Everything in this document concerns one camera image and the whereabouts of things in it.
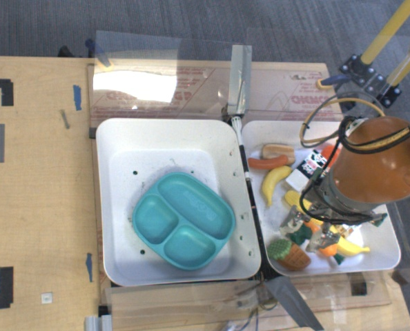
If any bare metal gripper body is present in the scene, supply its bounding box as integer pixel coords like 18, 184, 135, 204
298, 200, 347, 234

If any orange carrot with green leaves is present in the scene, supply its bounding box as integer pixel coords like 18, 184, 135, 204
318, 242, 346, 266

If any green broccoli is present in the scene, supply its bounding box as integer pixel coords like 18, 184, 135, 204
289, 223, 313, 245

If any yellow corn cob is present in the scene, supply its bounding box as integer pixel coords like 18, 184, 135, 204
284, 189, 325, 226

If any yellow banana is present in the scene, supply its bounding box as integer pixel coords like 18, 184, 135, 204
331, 234, 371, 258
261, 165, 293, 208

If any orange pineapple with green top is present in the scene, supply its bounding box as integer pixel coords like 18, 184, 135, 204
267, 238, 312, 272

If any black and white milk carton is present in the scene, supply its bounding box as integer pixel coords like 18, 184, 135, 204
284, 149, 329, 192

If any white plastic tray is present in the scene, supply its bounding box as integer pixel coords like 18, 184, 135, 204
241, 120, 402, 277
95, 117, 262, 287

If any red toy sausage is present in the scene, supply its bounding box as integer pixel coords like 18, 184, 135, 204
247, 154, 290, 171

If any toy hot dog bun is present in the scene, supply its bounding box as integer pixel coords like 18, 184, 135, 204
262, 143, 296, 161

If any teal divided plate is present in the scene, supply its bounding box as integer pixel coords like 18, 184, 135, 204
131, 171, 237, 272

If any brown cardboard board red print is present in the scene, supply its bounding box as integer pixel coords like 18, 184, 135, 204
87, 59, 401, 322

